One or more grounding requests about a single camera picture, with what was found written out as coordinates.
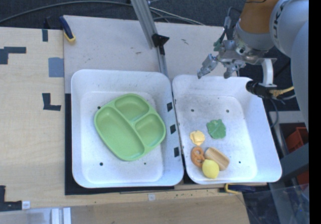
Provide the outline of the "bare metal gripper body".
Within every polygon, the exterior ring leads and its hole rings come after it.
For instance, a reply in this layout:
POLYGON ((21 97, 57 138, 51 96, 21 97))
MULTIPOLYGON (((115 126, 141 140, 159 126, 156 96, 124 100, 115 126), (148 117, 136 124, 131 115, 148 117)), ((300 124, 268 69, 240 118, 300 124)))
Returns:
POLYGON ((219 48, 217 60, 221 63, 260 64, 266 55, 266 50, 260 51, 247 46, 239 47, 234 40, 224 40, 219 48))

